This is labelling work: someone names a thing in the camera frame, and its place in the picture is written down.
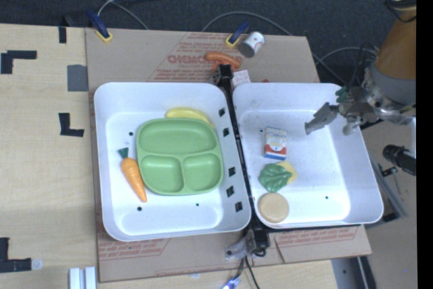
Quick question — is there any small white red-print packet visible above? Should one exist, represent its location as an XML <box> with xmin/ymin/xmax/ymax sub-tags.
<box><xmin>232</xmin><ymin>70</ymin><xmax>252</xmax><ymax>86</ymax></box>

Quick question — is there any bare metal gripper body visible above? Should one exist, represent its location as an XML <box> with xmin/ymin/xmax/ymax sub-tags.
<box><xmin>338</xmin><ymin>86</ymin><xmax>412</xmax><ymax>125</ymax></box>

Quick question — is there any green lettuce leaf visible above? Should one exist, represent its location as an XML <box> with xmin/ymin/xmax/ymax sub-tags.
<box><xmin>258</xmin><ymin>162</ymin><xmax>294</xmax><ymax>194</ymax></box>

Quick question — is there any beige round biscuit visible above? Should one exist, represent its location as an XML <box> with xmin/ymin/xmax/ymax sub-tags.
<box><xmin>257</xmin><ymin>192</ymin><xmax>290</xmax><ymax>225</ymax></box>

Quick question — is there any white blue and red carton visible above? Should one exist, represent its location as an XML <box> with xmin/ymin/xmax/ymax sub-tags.
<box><xmin>263</xmin><ymin>126</ymin><xmax>288</xmax><ymax>161</ymax></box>

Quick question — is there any black cylinder on white bracket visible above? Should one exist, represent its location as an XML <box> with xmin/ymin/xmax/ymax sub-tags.
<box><xmin>382</xmin><ymin>116</ymin><xmax>417</xmax><ymax>177</ymax></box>

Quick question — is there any black block with thin wires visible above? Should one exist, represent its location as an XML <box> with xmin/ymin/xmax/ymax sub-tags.
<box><xmin>249</xmin><ymin>227</ymin><xmax>272</xmax><ymax>257</ymax></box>
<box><xmin>210</xmin><ymin>64</ymin><xmax>235</xmax><ymax>87</ymax></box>

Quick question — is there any orange sausage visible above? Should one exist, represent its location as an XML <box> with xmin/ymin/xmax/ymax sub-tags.
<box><xmin>204</xmin><ymin>51</ymin><xmax>242</xmax><ymax>70</ymax></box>

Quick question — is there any green divided plate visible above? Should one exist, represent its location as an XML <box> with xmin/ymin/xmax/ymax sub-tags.
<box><xmin>135</xmin><ymin>117</ymin><xmax>225</xmax><ymax>197</ymax></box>

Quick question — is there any brown cardboard board red print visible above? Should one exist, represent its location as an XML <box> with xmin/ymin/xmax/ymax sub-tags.
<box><xmin>84</xmin><ymin>26</ymin><xmax>373</xmax><ymax>284</ymax></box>

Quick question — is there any yellow cheese slice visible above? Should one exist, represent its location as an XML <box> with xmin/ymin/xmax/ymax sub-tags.
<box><xmin>275</xmin><ymin>160</ymin><xmax>299</xmax><ymax>185</ymax></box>

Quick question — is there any white can with red print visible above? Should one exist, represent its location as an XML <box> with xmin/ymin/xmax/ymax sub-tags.
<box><xmin>237</xmin><ymin>30</ymin><xmax>267</xmax><ymax>59</ymax></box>

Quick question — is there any thin black and white rod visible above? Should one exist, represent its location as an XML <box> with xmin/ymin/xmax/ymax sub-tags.
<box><xmin>220</xmin><ymin>76</ymin><xmax>259</xmax><ymax>261</ymax></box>

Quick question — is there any orange carrot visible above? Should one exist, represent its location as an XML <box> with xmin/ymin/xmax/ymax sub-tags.
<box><xmin>117</xmin><ymin>147</ymin><xmax>148</xmax><ymax>204</ymax></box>

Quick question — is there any white plastic tray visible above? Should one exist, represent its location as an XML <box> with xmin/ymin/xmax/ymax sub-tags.
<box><xmin>93</xmin><ymin>81</ymin><xmax>252</xmax><ymax>243</ymax></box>
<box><xmin>232</xmin><ymin>81</ymin><xmax>385</xmax><ymax>229</ymax></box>

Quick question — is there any yellow banana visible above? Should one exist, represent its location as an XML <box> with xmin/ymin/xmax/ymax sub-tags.
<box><xmin>164</xmin><ymin>106</ymin><xmax>216</xmax><ymax>130</ymax></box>

